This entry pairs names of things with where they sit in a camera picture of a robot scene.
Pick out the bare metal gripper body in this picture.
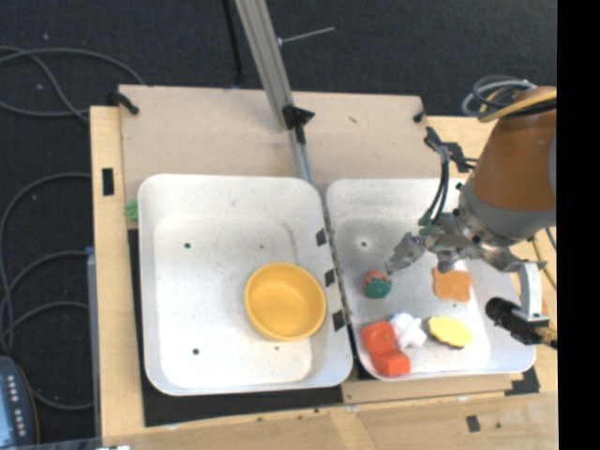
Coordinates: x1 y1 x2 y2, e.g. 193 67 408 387
421 211 517 265

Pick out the orange biscuit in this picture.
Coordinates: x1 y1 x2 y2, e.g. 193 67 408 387
431 266 473 304

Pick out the white plastic tray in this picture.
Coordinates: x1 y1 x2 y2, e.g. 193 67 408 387
137 172 354 398
323 177 538 383

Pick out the green and orange toy strawberry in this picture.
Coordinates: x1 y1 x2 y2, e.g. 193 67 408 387
361 269 394 301

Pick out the thin black rod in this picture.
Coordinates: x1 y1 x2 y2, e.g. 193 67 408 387
322 194 355 331

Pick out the yellow biscuit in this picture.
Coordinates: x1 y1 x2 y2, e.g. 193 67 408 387
427 315 474 350

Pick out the white toy piece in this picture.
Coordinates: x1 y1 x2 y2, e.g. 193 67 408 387
389 312 428 351

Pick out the orange round slice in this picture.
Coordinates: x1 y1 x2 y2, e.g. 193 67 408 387
360 321 398 357

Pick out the orange cube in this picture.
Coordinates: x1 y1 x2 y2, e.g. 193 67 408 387
370 348 413 378

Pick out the yellow bowl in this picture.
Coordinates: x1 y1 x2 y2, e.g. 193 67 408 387
244 262 328 343

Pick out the pale brown flat board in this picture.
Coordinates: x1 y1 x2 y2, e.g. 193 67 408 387
116 83 517 405

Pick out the black cylinder on white bracket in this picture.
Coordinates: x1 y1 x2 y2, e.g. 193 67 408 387
485 259 558 348

